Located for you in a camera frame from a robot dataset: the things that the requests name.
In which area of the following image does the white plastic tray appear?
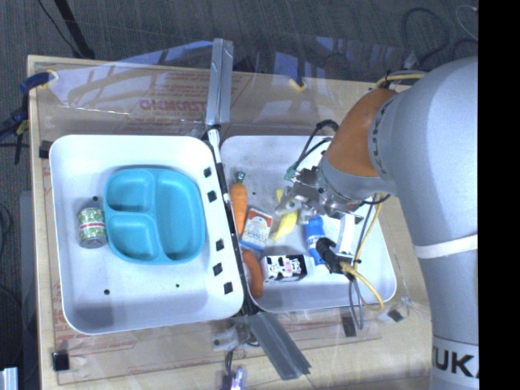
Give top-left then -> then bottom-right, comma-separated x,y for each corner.
219,134 -> 398,314
48,133 -> 245,336

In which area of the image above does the green and white can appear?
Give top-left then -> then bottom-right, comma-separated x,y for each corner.
76,206 -> 109,249

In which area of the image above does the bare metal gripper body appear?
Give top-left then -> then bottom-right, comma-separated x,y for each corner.
284,166 -> 363,221

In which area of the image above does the blue bottle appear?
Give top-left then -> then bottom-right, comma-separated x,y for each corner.
304,214 -> 328,267

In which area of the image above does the black cylinder on white bracket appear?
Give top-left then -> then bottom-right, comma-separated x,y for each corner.
315,213 -> 365,276

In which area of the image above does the cow print carton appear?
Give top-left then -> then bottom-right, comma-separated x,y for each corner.
263,253 -> 309,284

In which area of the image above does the orange and white packet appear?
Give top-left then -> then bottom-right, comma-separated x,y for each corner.
240,206 -> 275,253

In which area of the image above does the orange sausage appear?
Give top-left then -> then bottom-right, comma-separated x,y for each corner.
241,249 -> 266,299

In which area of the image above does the yellow banana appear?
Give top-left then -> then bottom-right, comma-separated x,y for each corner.
271,188 -> 300,244

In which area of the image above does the orange carrot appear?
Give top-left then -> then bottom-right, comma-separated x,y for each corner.
228,171 -> 249,237

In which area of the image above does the brown cardboard board red print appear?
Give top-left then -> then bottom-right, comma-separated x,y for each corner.
33,60 -> 408,386

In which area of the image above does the blue divided plate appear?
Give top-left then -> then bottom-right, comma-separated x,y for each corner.
102,167 -> 207,265

